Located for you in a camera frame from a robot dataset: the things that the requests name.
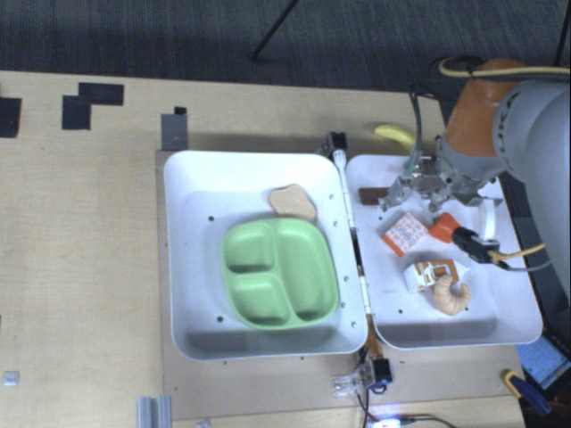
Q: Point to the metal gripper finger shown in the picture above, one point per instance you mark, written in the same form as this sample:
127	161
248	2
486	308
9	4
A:
436	204
391	200

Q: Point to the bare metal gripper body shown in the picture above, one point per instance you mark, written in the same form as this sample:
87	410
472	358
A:
435	184

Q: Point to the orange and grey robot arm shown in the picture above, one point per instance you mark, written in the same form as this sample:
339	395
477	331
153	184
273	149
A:
531	150

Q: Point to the brown chocolate bar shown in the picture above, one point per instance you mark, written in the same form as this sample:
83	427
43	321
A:
369	195

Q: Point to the orange carrot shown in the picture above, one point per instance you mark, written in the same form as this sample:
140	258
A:
443	230

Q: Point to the orange and white carton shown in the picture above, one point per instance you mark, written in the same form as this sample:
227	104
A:
403	234

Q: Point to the yellow banana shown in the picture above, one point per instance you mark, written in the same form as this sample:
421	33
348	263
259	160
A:
394	134

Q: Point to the white carton with orange print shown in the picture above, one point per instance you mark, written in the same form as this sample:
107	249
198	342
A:
419	277

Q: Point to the beige croissant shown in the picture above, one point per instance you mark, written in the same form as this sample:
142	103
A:
448	299

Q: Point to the beige bread slice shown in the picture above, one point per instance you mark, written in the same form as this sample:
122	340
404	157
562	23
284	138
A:
291	201

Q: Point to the green divided plate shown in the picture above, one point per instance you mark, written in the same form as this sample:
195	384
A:
299	261

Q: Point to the white plastic tray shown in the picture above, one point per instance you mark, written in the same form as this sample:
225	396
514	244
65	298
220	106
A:
392	315
196	257

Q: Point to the thin black pole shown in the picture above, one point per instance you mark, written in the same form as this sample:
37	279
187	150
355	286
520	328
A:
285	13

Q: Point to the black cylinder on white bracket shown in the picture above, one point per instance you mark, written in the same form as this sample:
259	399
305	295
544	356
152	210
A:
473	243

